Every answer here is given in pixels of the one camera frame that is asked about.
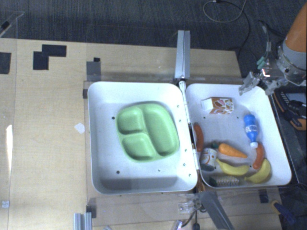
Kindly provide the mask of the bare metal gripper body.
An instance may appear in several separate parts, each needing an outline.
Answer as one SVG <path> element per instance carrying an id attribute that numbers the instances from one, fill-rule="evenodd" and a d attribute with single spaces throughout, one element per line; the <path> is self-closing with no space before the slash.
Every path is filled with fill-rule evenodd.
<path id="1" fill-rule="evenodd" d="M 306 87 L 307 85 L 307 71 L 298 68 L 285 55 L 278 56 L 273 61 L 261 57 L 258 60 L 258 69 L 263 83 L 265 80 L 286 79 L 288 83 L 295 86 Z"/>

